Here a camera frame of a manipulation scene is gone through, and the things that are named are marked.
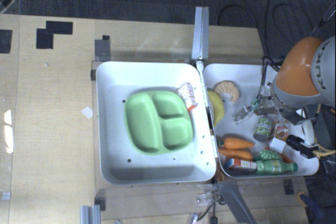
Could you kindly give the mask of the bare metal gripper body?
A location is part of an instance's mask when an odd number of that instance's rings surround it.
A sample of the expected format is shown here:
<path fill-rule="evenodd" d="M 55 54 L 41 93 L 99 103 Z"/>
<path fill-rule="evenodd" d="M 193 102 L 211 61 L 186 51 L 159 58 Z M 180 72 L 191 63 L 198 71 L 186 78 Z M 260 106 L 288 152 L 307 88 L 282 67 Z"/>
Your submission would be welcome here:
<path fill-rule="evenodd" d="M 283 111 L 282 103 L 273 96 L 260 96 L 251 103 L 252 111 L 258 115 L 279 114 Z"/>

